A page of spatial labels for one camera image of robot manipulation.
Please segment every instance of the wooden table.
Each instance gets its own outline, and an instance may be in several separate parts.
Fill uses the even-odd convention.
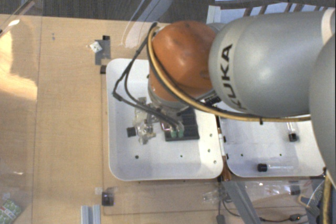
[[[34,26],[40,25],[40,19],[31,17],[21,23],[31,31]],[[104,181],[109,177],[106,176],[107,108],[104,105],[106,97],[102,95],[106,86],[100,66],[94,63],[94,53],[87,45],[108,35],[111,37],[112,59],[131,58],[136,48],[120,46],[127,26],[128,22],[121,21],[43,17],[39,58],[34,51],[25,51],[24,37],[18,41],[22,44],[22,51],[17,53],[17,57],[22,56],[22,64],[24,57],[35,57],[39,60],[36,63],[39,72],[32,79],[38,82],[38,91],[32,84],[29,98],[19,96],[8,99],[8,106],[12,104],[10,100],[14,102],[19,98],[16,102],[29,106],[31,111],[35,109],[34,100],[37,98],[35,119],[32,117],[30,122],[21,126],[14,121],[15,113],[20,112],[19,107],[12,115],[12,128],[16,133],[26,128],[32,134],[24,146],[27,152],[16,155],[13,162],[24,162],[25,167],[31,165],[29,182],[34,180],[33,203],[31,205],[27,199],[25,211],[16,223],[80,223],[81,205],[101,203],[101,195],[96,191],[104,187]],[[140,58],[144,59],[145,54],[141,54]],[[3,152],[6,150],[11,156],[15,145],[2,149]],[[259,206],[258,213],[270,219],[282,219],[303,212],[297,205],[293,207],[293,204],[279,201],[268,208],[263,209],[265,203]],[[242,223],[241,219],[227,212],[224,214],[227,223]],[[102,210],[101,222],[203,224],[216,223],[216,215],[216,210],[206,210],[110,216]]]

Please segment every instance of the transparent plastic part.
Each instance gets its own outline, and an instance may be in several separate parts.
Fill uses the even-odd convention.
[[[0,219],[31,223],[43,0],[0,15]]]
[[[258,217],[267,220],[280,221],[292,215],[300,215],[302,223],[315,223],[316,218],[321,214],[320,199],[323,192],[323,179],[310,180],[257,180],[244,182],[245,191],[250,198],[253,207],[256,209]],[[232,201],[228,186],[225,182],[219,184],[217,188],[203,194],[205,204],[218,205],[221,203],[223,214],[227,215],[228,210],[234,214],[239,214],[239,209]],[[287,212],[281,214],[267,214],[277,207],[287,207]],[[240,217],[235,216],[237,222],[243,223]]]

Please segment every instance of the plexiglass barrier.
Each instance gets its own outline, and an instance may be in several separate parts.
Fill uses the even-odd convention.
[[[43,0],[0,15],[0,223],[31,223]]]

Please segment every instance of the black cable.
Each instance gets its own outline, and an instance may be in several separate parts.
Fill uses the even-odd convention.
[[[224,208],[226,209],[226,211],[228,211],[228,213],[229,213],[230,215],[233,215],[233,216],[235,216],[235,217],[239,217],[239,218],[241,217],[240,215],[231,212],[231,211],[227,208],[225,202],[224,202],[224,201],[222,201],[222,202],[223,202]]]
[[[150,30],[155,27],[157,25],[157,23],[154,23],[152,24],[152,26],[150,27]],[[143,103],[141,103],[139,100],[137,100],[136,98],[134,98],[131,93],[129,92],[128,90],[128,87],[127,87],[127,81],[128,81],[128,76],[129,76],[129,73],[131,71],[131,68],[136,60],[136,58],[139,56],[139,54],[141,53],[142,49],[146,46],[148,42],[148,35],[146,37],[146,39],[142,42],[142,44],[140,45],[140,47],[138,48],[138,50],[135,52],[132,60],[129,62],[129,64],[127,65],[127,67],[125,68],[124,72],[122,73],[122,75],[120,76],[120,78],[116,81],[115,85],[114,85],[114,88],[113,88],[113,92],[112,92],[112,95],[113,97],[115,97],[116,99],[118,99],[119,101],[122,101],[130,106],[133,106],[134,108],[137,108],[137,109],[141,109],[145,112],[147,112],[148,114],[151,114],[151,115],[154,115],[155,117],[157,117],[158,119],[161,119],[162,121],[170,124],[171,126],[173,126],[174,128],[177,128],[178,127],[178,121],[149,107],[148,105],[145,105]],[[129,98],[131,98],[135,104],[129,102],[128,100],[124,99],[121,95],[119,95],[117,93],[117,87],[119,85],[119,83],[123,80],[123,78],[125,77],[125,81],[124,81],[124,87],[125,87],[125,91],[126,91],[126,94],[128,95]]]
[[[148,13],[147,17],[145,18],[145,20],[143,20],[143,24],[142,24],[142,26],[141,26],[141,28],[140,28],[140,31],[139,31],[138,40],[140,39],[141,31],[142,31],[142,28],[143,28],[144,24],[146,23],[146,20],[149,18],[149,16],[151,16],[151,14],[152,14],[153,11],[155,10],[156,6],[160,3],[160,1],[161,1],[161,0],[159,0],[159,1],[154,5],[154,7],[152,8],[152,10]]]
[[[265,218],[259,218],[259,219],[260,219],[260,221],[263,221],[263,222],[272,222],[272,223],[282,223],[282,222],[290,220],[289,218],[286,218],[286,219],[283,219],[283,220],[269,220],[269,219],[265,219]]]
[[[240,218],[241,218],[240,215],[233,213],[232,211],[230,211],[230,210],[227,208],[224,199],[222,200],[222,203],[223,203],[223,205],[224,205],[224,208],[226,209],[226,211],[227,211],[230,215],[235,216],[235,217],[240,217]],[[282,223],[282,222],[285,222],[285,221],[288,221],[288,220],[290,220],[290,221],[296,221],[296,220],[299,220],[301,217],[306,216],[306,215],[300,215],[300,218],[298,218],[298,219],[297,219],[297,218],[296,218],[296,219],[293,219],[292,216],[296,216],[296,215],[291,215],[289,218],[286,218],[286,219],[283,219],[283,220],[270,220],[270,219],[265,219],[265,218],[262,218],[262,217],[259,217],[259,219],[260,219],[260,221],[262,221],[262,222]]]

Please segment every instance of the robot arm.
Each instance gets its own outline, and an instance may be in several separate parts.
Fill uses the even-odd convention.
[[[217,32],[212,41],[206,55],[208,74],[203,68],[204,61],[199,66],[197,61],[185,63],[189,57],[204,58],[209,41],[201,38],[211,28],[204,25],[199,31],[188,29],[186,25],[190,22],[179,24],[177,29],[174,24],[163,28],[153,38],[152,47],[167,72],[166,79],[197,98],[193,85],[186,83],[196,77],[201,83],[210,77],[223,102],[256,118],[283,119],[311,113],[321,154],[335,181],[335,11],[271,14],[233,21]],[[174,31],[180,31],[184,40],[179,40],[179,35],[172,38]],[[203,47],[197,45],[203,50],[198,48],[191,53],[193,41],[183,32],[191,32],[194,39],[204,42]],[[185,105],[174,99],[169,103],[163,97],[155,98],[160,92],[152,84],[149,91],[156,105],[166,110],[178,108],[177,104],[181,105],[179,109]]]

